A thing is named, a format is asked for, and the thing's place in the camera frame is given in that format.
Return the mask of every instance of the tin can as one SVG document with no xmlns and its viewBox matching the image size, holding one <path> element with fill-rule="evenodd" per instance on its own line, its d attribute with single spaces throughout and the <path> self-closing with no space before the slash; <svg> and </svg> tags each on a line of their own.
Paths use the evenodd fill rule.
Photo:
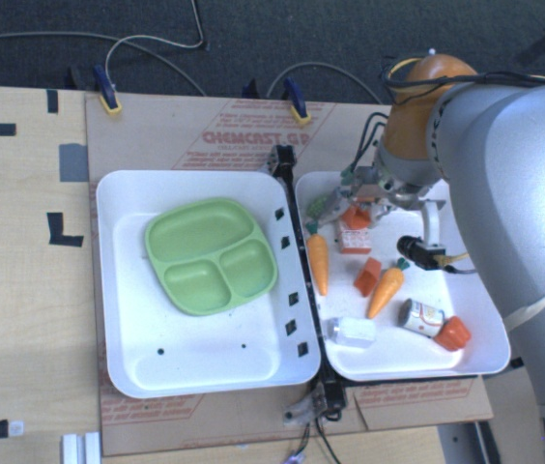
<svg viewBox="0 0 545 464">
<path fill-rule="evenodd" d="M 399 326 L 417 334 L 434 337 L 444 324 L 444 311 L 414 299 L 407 299 L 399 310 Z"/>
</svg>

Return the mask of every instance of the divided green plate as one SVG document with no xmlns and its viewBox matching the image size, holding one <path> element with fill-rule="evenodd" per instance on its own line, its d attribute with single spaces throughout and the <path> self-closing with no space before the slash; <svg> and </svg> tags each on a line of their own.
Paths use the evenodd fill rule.
<svg viewBox="0 0 545 464">
<path fill-rule="evenodd" d="M 155 217 L 146 249 L 160 284 L 181 311 L 206 315 L 267 293 L 277 266 L 266 236 L 241 204 L 211 198 Z"/>
</svg>

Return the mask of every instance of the toy carrot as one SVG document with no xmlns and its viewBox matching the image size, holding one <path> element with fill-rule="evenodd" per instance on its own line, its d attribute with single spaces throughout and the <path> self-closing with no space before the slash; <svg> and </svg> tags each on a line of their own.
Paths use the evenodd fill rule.
<svg viewBox="0 0 545 464">
<path fill-rule="evenodd" d="M 329 246 L 320 234 L 312 234 L 306 242 L 311 273 L 320 294 L 329 292 Z"/>
<path fill-rule="evenodd" d="M 378 314 L 388 301 L 397 293 L 404 283 L 404 270 L 410 266 L 404 258 L 399 258 L 397 264 L 384 272 L 376 285 L 367 309 L 367 318 L 373 318 Z"/>
</svg>

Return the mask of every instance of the wooden table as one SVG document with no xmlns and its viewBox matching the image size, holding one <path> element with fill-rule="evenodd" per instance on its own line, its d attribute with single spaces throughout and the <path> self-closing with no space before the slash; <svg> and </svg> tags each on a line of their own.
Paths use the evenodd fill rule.
<svg viewBox="0 0 545 464">
<path fill-rule="evenodd" d="M 22 436 L 0 439 L 0 462 L 60 462 L 61 436 L 100 431 L 97 338 L 92 277 L 89 188 L 63 183 L 59 146 L 86 144 L 84 93 L 60 92 L 59 114 L 45 90 L 0 88 L 0 420 L 23 421 Z M 66 235 L 82 247 L 51 246 L 47 213 L 64 213 Z M 445 462 L 435 426 L 337 435 L 344 463 Z M 296 441 L 189 449 L 108 463 L 279 463 Z M 307 462 L 331 462 L 313 437 Z"/>
</svg>

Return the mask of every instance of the black fabric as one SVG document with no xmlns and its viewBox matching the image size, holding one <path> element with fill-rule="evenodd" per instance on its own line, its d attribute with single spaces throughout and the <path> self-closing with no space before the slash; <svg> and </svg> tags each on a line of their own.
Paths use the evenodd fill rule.
<svg viewBox="0 0 545 464">
<path fill-rule="evenodd" d="M 260 93 L 287 67 L 325 62 L 353 73 L 386 98 L 380 64 L 435 48 L 479 72 L 545 74 L 545 0 L 197 0 L 208 51 L 138 42 L 185 70 L 210 96 L 239 97 L 256 79 Z M 0 0 L 0 33 L 87 31 L 150 34 L 195 43 L 189 0 Z M 0 86 L 58 89 L 70 67 L 94 83 L 111 43 L 83 38 L 0 41 Z M 176 72 L 127 47 L 111 63 L 119 91 L 198 95 Z M 373 102 L 324 69 L 292 74 L 309 101 Z M 280 98 L 282 85 L 273 93 Z"/>
</svg>

